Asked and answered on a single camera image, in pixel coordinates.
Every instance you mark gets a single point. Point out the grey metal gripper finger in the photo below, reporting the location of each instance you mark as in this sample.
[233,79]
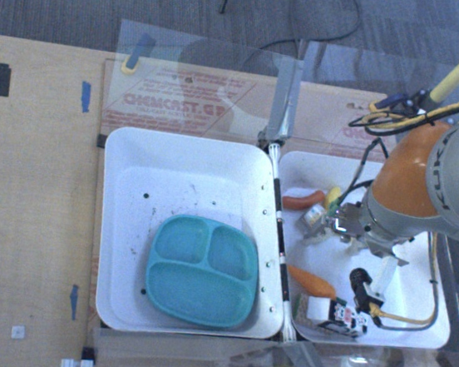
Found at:
[318,234]
[332,220]

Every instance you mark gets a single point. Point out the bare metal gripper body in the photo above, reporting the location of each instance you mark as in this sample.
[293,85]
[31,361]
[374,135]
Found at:
[356,225]

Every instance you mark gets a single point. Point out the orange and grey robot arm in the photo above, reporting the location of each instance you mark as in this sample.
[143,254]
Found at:
[430,184]

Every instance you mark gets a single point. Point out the small silver can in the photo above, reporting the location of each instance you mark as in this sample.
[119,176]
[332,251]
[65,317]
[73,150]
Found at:
[313,215]

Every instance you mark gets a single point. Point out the yellow banana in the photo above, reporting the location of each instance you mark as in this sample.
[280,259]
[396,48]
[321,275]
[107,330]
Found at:
[332,195]

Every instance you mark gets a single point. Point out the red toy sausage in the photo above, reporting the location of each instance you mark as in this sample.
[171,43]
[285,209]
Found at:
[300,201]

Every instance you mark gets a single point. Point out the thin black and white rod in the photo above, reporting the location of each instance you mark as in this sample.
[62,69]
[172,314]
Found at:
[281,235]

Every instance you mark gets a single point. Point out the orange carrot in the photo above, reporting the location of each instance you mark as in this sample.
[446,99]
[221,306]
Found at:
[313,282]

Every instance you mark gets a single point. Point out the white cube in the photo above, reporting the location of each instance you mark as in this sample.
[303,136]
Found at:
[318,308]

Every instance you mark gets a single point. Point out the white plastic tray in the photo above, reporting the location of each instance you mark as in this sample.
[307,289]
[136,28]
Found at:
[131,228]
[408,294]

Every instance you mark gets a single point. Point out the white carton with cow print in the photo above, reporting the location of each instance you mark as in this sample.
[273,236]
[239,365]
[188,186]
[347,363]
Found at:
[347,320]

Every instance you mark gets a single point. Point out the teal divided plate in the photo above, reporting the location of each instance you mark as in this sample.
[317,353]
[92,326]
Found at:
[199,288]

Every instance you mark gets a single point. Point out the brown cardboard board red print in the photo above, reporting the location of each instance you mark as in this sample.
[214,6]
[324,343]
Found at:
[206,108]

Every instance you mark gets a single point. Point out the black cylinder on white bracket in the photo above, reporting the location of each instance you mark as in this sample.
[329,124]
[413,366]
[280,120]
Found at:
[364,290]

